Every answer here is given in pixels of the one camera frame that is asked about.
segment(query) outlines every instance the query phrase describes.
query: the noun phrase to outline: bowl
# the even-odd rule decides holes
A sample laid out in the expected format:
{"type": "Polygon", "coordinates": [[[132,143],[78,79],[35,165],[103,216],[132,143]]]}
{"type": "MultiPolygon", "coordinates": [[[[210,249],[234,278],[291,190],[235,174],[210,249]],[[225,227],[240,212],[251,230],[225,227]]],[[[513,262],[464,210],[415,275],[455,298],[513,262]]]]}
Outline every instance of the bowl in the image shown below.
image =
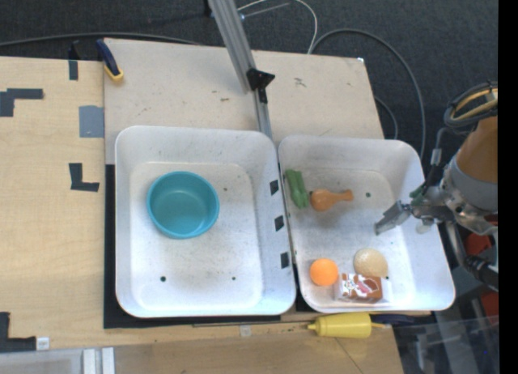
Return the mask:
{"type": "Polygon", "coordinates": [[[219,215],[219,198],[202,176],[187,171],[157,178],[147,191],[147,211],[155,226],[173,239],[207,232],[219,215]]]}

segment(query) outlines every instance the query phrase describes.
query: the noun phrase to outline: toy orange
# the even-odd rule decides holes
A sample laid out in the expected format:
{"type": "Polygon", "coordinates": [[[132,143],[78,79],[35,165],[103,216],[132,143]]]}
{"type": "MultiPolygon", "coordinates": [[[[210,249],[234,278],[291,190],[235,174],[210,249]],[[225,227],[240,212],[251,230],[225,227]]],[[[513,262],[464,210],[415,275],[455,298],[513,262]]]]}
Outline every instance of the toy orange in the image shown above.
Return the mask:
{"type": "Polygon", "coordinates": [[[316,259],[309,267],[309,277],[320,287],[333,285],[338,279],[338,266],[326,257],[316,259]]]}

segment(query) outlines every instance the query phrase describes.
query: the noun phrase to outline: white tray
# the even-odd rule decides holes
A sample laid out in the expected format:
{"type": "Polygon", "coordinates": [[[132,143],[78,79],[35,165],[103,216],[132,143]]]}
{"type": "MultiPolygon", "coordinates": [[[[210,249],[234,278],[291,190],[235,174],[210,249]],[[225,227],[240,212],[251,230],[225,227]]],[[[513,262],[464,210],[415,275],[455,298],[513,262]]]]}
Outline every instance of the white tray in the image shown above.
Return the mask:
{"type": "Polygon", "coordinates": [[[132,126],[116,146],[116,293],[141,318],[278,315],[295,300],[277,153],[255,131],[132,126]],[[146,192],[175,170],[205,177],[219,196],[215,225],[174,240],[146,211],[146,192]]]}
{"type": "Polygon", "coordinates": [[[292,135],[279,146],[282,171],[302,172],[306,190],[351,189],[352,202],[339,202],[317,212],[299,209],[284,185],[295,263],[302,296],[324,313],[354,311],[435,311],[448,308],[455,287],[437,226],[425,234],[415,230],[414,217],[376,236],[374,223],[396,200],[409,202],[409,193],[424,181],[415,150],[401,141],[292,135]],[[388,261],[384,301],[362,304],[335,300],[332,287],[318,287],[309,266],[328,257],[341,272],[354,273],[353,258],[361,248],[381,251],[388,261]]]}

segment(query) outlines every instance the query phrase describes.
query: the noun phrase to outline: yellow rolling pin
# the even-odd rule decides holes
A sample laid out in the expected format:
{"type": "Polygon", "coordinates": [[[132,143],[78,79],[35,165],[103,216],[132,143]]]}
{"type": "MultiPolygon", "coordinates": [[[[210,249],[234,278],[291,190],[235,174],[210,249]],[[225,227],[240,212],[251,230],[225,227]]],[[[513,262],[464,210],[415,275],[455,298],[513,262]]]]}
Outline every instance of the yellow rolling pin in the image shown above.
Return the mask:
{"type": "Polygon", "coordinates": [[[384,328],[383,324],[371,321],[367,312],[348,312],[325,315],[308,325],[319,337],[368,338],[372,327],[384,328]]]}

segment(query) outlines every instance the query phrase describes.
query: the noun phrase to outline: table surface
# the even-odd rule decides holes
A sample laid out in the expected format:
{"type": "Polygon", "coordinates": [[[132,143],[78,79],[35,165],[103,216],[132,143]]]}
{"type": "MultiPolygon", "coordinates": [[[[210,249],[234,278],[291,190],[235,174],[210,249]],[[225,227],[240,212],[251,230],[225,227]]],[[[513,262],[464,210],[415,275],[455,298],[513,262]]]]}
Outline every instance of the table surface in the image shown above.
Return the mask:
{"type": "MultiPolygon", "coordinates": [[[[0,57],[0,91],[44,92],[42,100],[15,99],[14,116],[0,117],[0,311],[11,314],[10,338],[49,337],[53,349],[239,339],[237,324],[103,328],[104,168],[113,162],[117,131],[130,125],[257,128],[253,98],[240,90],[226,49],[107,42],[125,72],[121,83],[106,76],[100,62],[79,61],[79,78],[70,80],[67,60],[0,57]],[[91,105],[104,108],[103,138],[80,136],[79,108],[91,105]],[[70,163],[81,163],[83,181],[98,182],[99,189],[72,190],[70,163]]],[[[268,86],[276,144],[294,133],[383,138],[363,62],[253,53],[258,69],[276,75],[268,86]]],[[[355,341],[308,331],[315,317],[290,311],[247,332],[353,350],[355,341]]],[[[363,341],[383,343],[380,366],[401,372],[391,329],[375,329],[363,341]]],[[[358,355],[355,364],[372,365],[374,354],[358,355]]]]}

